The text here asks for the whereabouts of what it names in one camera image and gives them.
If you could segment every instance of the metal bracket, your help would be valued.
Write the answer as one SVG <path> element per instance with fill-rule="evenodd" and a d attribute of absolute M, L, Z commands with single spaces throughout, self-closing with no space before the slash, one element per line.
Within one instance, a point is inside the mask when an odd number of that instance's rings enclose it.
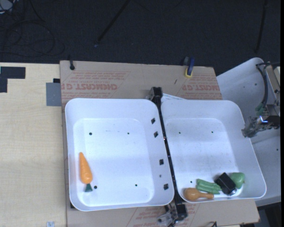
<path fill-rule="evenodd" d="M 162 132 L 163 132 L 165 148 L 166 148 L 167 156 L 169 159 L 169 167 L 170 167 L 172 182 L 173 182 L 174 189 L 175 189 L 174 201 L 175 201 L 175 207 L 176 207 L 176 212 L 177 212 L 176 220 L 180 221 L 187 217 L 187 210 L 186 210 L 185 204 L 182 203 L 182 198 L 179 195 L 177 184 L 176 184 L 175 172 L 174 172 L 174 168 L 173 168 L 172 161 L 171 161 L 169 145 L 167 141 L 165 126 L 164 126 L 164 121 L 163 121 L 162 111 L 161 111 L 161 98 L 162 97 L 163 97 L 162 88 L 152 87 L 147 98 L 151 100 L 157 106 L 158 111 L 159 111 L 159 117 L 160 117 Z"/>
<path fill-rule="evenodd" d="M 160 226 L 169 227 L 169 226 L 172 226 L 175 223 L 176 219 L 177 219 L 177 211 L 176 211 L 176 208 L 174 206 L 174 207 L 170 208 L 166 213 L 157 217 L 157 223 Z"/>

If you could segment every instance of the green toy pepper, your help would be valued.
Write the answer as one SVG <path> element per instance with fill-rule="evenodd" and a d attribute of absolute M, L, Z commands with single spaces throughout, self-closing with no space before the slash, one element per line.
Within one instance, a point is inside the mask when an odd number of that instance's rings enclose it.
<path fill-rule="evenodd" d="M 236 184 L 236 188 L 240 189 L 245 182 L 245 174 L 242 172 L 234 172 L 230 176 L 231 180 Z"/>

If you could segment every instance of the blue clamp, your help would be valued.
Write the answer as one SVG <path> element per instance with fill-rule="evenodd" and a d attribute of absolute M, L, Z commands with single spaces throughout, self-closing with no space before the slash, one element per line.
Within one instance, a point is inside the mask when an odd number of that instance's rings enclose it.
<path fill-rule="evenodd" d="M 193 67 L 194 67 L 194 65 L 195 65 L 195 59 L 194 59 L 194 57 L 191 57 L 189 66 L 185 70 L 185 76 L 187 78 L 191 78 L 193 76 Z"/>

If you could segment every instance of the toy pea pod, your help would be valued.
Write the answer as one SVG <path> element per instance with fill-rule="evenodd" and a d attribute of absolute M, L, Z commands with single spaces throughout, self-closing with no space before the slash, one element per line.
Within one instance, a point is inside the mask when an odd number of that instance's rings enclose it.
<path fill-rule="evenodd" d="M 236 188 L 240 189 L 245 182 L 245 174 L 242 172 L 234 172 L 230 175 L 231 180 L 236 184 Z"/>
<path fill-rule="evenodd" d="M 221 187 L 216 183 L 210 183 L 202 179 L 197 179 L 196 189 L 203 192 L 208 192 L 212 194 L 220 194 Z"/>

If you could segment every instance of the cardboard sheet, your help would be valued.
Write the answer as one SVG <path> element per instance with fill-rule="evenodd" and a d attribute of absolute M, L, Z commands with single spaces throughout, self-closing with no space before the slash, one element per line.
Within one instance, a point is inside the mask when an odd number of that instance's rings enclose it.
<path fill-rule="evenodd" d="M 84 98 L 145 98 L 152 87 L 163 93 L 184 99 L 213 100 L 222 96 L 212 67 L 194 66 L 191 78 L 185 77 L 184 66 L 144 65 L 111 62 L 60 62 L 64 165 L 68 227 L 143 227 L 160 226 L 157 217 L 163 206 L 82 212 L 71 208 L 68 183 L 65 105 L 77 97 Z M 176 226 L 219 226 L 259 221 L 254 200 L 232 200 L 186 204 L 188 217 Z"/>

